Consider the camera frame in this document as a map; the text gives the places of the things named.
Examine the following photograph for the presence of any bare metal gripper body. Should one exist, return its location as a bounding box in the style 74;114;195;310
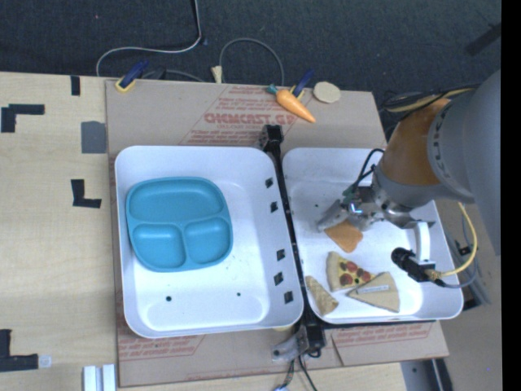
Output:
340;186;425;232

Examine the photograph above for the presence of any orange bread slice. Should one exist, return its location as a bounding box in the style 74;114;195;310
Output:
323;219;365;254

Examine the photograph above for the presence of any white plastic tray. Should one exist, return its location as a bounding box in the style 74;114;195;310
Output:
281;147;465;325
114;144;304;339

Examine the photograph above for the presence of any thin black rod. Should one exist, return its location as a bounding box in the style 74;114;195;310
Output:
269;141;323;344

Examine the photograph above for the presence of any pepperoni pizza slice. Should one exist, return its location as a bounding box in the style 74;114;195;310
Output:
325;251;378;293

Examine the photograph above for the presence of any tan triangular bread slice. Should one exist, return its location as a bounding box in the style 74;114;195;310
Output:
346;270;401;314

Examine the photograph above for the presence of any tan crusty wedge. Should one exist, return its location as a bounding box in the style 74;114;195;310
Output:
304;275;340;317

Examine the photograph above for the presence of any orange carrot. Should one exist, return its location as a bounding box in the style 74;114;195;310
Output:
266;83;317;125

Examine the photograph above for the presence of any tan round biscuit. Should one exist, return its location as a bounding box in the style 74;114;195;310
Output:
313;81;341;104

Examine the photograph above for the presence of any blue divided plate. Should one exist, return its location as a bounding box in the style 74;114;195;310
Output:
125;176;234;273

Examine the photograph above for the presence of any brown cardboard board red print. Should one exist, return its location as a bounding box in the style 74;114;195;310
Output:
104;78;450;389

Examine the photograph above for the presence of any black cylinder on white bracket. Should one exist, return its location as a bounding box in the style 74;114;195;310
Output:
390;220;437;283

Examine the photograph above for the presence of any black block with thin wires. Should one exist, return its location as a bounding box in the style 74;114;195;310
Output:
303;323;327;350
260;124;284;153

